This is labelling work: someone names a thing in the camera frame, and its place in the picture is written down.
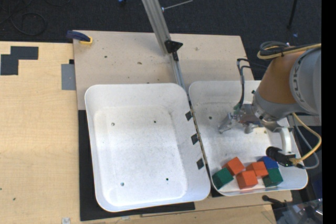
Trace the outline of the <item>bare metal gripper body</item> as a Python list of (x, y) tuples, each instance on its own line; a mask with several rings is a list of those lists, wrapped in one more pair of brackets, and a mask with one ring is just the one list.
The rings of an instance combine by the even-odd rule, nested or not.
[(238, 108), (234, 111), (234, 118), (246, 129), (262, 127), (260, 119), (253, 113), (252, 104), (238, 105)]

